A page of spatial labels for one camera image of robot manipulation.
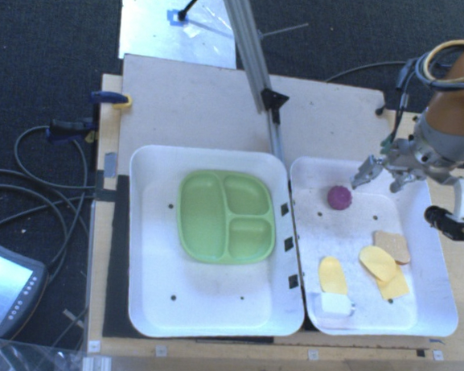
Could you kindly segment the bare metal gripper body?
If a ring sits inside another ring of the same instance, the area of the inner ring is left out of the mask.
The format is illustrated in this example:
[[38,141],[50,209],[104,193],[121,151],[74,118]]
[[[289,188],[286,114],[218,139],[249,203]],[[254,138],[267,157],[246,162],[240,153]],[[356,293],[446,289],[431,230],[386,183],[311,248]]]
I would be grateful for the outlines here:
[[386,138],[384,168],[391,174],[405,172],[416,177],[416,181],[433,179],[441,185],[453,185],[458,177],[452,171],[464,169],[464,150],[440,154],[424,138]]

